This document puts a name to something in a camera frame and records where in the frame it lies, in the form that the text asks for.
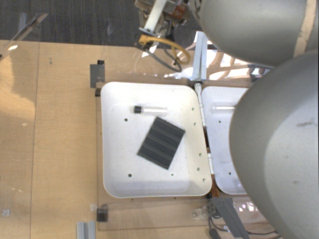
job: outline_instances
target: wooden surface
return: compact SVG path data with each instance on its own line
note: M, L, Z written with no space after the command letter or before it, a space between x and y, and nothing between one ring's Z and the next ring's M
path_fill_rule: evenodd
M0 217L1 239L75 239L78 221L95 220L96 98L89 67L100 59L109 77L170 73L141 55L134 48L26 42L0 61L0 209L11 208ZM199 226L97 230L97 238L209 235Z

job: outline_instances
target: black rectangular object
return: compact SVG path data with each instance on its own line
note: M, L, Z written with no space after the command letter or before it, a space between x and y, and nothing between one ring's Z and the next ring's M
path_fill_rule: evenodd
M184 134L183 129L156 117L138 156L169 169Z

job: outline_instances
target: carpeted floor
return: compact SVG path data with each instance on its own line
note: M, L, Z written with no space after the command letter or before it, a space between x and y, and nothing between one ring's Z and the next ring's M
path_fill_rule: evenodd
M139 27L133 0L0 0L0 39L18 30L16 18L47 12L41 24L41 41L132 46ZM199 26L194 19L176 31L176 41L190 45Z

